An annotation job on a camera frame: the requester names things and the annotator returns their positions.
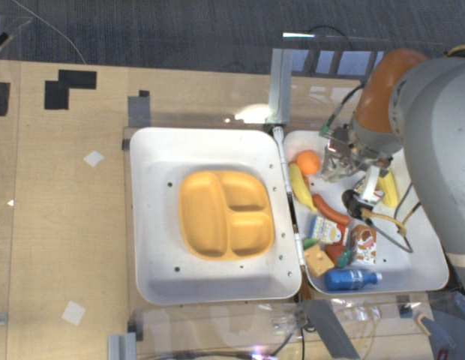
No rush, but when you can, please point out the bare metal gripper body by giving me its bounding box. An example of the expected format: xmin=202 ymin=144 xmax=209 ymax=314
xmin=325 ymin=124 xmax=393 ymax=178

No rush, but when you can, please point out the orange toy fruit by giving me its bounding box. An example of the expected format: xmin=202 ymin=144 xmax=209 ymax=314
xmin=295 ymin=150 xmax=322 ymax=176

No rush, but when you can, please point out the yellow banana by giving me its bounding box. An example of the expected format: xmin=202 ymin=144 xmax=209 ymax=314
xmin=288 ymin=162 xmax=319 ymax=213

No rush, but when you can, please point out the white and red carton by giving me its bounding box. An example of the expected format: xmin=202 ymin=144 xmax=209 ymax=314
xmin=352 ymin=177 xmax=384 ymax=204

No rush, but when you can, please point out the red sausage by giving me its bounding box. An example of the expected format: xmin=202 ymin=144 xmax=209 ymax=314
xmin=311 ymin=193 xmax=352 ymax=227

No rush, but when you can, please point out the yellow corn cob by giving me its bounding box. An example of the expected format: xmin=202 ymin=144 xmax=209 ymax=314
xmin=378 ymin=169 xmax=400 ymax=208

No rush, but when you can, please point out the blue and white carton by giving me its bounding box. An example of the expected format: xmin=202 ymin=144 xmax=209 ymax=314
xmin=307 ymin=215 xmax=349 ymax=245

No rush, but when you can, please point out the brown and white carton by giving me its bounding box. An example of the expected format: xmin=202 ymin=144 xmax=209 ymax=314
xmin=347 ymin=223 xmax=378 ymax=266

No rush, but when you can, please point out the red strawberry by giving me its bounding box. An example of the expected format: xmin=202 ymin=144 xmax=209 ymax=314
xmin=325 ymin=243 xmax=353 ymax=269

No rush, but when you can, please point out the yellow cheese wedge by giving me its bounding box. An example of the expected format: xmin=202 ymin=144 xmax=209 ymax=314
xmin=303 ymin=242 xmax=336 ymax=278

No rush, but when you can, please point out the blue plastic bottle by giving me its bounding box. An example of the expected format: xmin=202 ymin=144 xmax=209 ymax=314
xmin=323 ymin=268 xmax=383 ymax=293

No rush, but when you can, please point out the white plastic tray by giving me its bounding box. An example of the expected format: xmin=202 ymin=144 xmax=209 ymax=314
xmin=129 ymin=126 xmax=303 ymax=306
xmin=283 ymin=129 xmax=450 ymax=296

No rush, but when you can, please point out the orange divided plate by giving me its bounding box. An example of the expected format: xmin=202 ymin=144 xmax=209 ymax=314
xmin=178 ymin=169 xmax=275 ymax=261

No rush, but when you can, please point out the black cylinder on white bracket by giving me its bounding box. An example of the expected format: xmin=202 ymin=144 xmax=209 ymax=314
xmin=341 ymin=165 xmax=386 ymax=219

